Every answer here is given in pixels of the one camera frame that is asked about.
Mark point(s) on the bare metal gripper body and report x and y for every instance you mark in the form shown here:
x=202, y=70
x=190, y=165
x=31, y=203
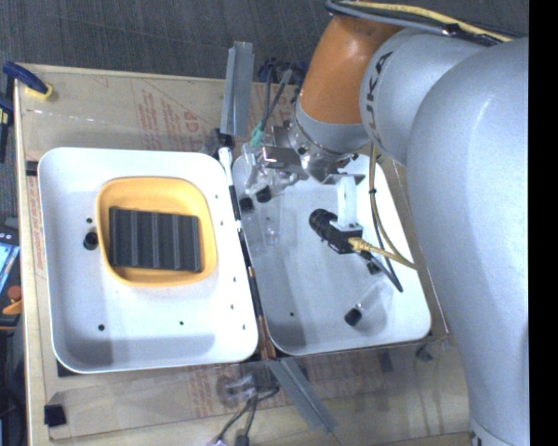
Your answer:
x=292, y=155

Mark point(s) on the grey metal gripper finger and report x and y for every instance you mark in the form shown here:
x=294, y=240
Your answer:
x=256, y=167
x=284, y=178

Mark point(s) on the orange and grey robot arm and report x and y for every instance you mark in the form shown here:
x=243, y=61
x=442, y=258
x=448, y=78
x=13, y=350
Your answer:
x=465, y=202

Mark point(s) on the clear plastic bottle black cap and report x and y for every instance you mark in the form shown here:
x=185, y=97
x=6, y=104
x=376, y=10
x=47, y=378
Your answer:
x=273, y=221
x=253, y=230
x=367, y=305

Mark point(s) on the thin black and white rod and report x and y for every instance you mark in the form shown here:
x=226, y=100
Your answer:
x=244, y=249

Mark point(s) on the orange bowl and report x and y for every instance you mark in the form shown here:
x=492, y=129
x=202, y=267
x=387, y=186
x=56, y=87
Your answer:
x=158, y=191

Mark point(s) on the white plastic tray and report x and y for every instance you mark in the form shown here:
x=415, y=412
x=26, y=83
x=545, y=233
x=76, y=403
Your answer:
x=316, y=295
x=144, y=323

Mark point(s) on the black ribbed block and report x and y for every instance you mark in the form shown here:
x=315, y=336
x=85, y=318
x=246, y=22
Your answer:
x=154, y=240

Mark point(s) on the brown cardboard board red print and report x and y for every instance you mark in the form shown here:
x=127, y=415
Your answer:
x=121, y=109

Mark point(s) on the small black cylinder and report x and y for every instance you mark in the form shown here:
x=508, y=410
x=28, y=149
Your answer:
x=91, y=240

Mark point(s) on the black cylinder on white bracket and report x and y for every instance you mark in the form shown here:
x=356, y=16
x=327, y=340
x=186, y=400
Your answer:
x=337, y=232

